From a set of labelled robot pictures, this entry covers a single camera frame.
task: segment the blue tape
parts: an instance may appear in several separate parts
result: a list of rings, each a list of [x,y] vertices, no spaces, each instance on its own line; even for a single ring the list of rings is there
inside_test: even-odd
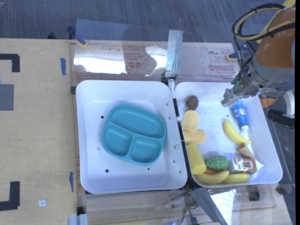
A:
[[[72,172],[70,172],[69,181],[70,181],[70,185],[71,185],[71,190],[72,190],[72,192],[74,192],[73,173]]]
[[[62,75],[66,75],[66,60],[64,58],[60,58],[60,68]]]
[[[71,34],[73,37],[75,37],[75,39],[80,42],[82,45],[86,44],[86,41],[84,40],[84,38],[82,37],[82,35],[76,31],[75,28],[72,28],[71,26],[67,28],[67,32],[69,34]]]

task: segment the table surface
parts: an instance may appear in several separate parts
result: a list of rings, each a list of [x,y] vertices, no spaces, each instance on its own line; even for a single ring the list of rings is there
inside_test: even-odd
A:
[[[0,111],[0,201],[9,200],[10,182],[20,182],[20,206],[0,211],[2,224],[68,224],[68,216],[76,214],[79,198],[74,95],[70,92],[70,48],[74,43],[0,38],[0,53],[18,54],[21,68],[12,73],[11,61],[0,60],[1,84],[14,84],[14,110]],[[61,59],[66,61],[65,75]],[[73,191],[70,173],[74,177]],[[47,205],[39,206],[40,199],[46,199]],[[232,212],[232,221],[292,224],[283,196],[275,195],[274,199],[276,206],[271,208]],[[216,224],[207,218],[198,221]]]

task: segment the toy food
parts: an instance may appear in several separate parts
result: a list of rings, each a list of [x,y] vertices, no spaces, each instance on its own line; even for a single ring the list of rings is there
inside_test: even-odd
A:
[[[224,171],[227,170],[229,161],[225,156],[217,155],[211,157],[205,161],[206,166],[214,171]]]
[[[199,105],[199,100],[196,96],[192,95],[187,99],[186,105],[189,110],[196,110]]]
[[[226,119],[223,123],[223,128],[226,134],[235,142],[235,143],[252,143],[245,139],[241,134],[239,134],[236,130],[234,130],[232,124],[228,119]]]
[[[203,182],[205,184],[219,184],[223,182],[229,175],[229,171],[221,171],[216,174],[207,174],[203,173],[200,175],[197,175],[197,178],[200,182]]]
[[[199,175],[204,173],[206,170],[206,165],[195,144],[187,144],[187,154],[192,174]]]
[[[240,183],[248,182],[250,180],[249,173],[233,173],[229,174],[228,177],[224,180],[225,183]]]
[[[263,164],[250,158],[233,158],[229,161],[228,170],[230,173],[253,174],[263,167]]]
[[[183,137],[186,143],[200,144],[205,141],[206,133],[201,129],[197,129],[194,132],[189,132],[188,130],[184,130]]]
[[[242,143],[239,144],[238,148],[236,149],[236,151],[243,155],[246,158],[251,158],[251,159],[255,159],[254,155],[251,153],[251,151],[249,150],[249,148],[246,146],[246,144]]]
[[[182,117],[182,128],[194,132],[197,129],[199,114],[194,110],[187,110]]]
[[[219,173],[219,171],[214,171],[214,170],[211,170],[208,167],[206,167],[205,173],[207,173],[207,174],[216,174],[216,173]]]

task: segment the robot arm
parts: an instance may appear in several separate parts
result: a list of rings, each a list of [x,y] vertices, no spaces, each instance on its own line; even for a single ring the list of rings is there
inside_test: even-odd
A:
[[[241,34],[241,27],[248,17],[268,9],[279,12],[265,31],[248,36]],[[261,41],[255,54],[245,63],[242,53],[239,53],[240,72],[231,82],[233,88],[225,90],[221,101],[223,106],[232,106],[236,100],[256,96],[258,92],[277,98],[294,90],[280,90],[280,87],[295,75],[295,14],[294,7],[266,4],[245,14],[233,25],[232,32],[236,38]]]

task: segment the blue plate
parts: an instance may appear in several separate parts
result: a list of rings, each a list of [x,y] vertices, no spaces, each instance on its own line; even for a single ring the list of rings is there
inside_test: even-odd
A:
[[[133,105],[120,104],[109,113],[102,145],[111,155],[140,165],[154,163],[165,143],[165,121]]]

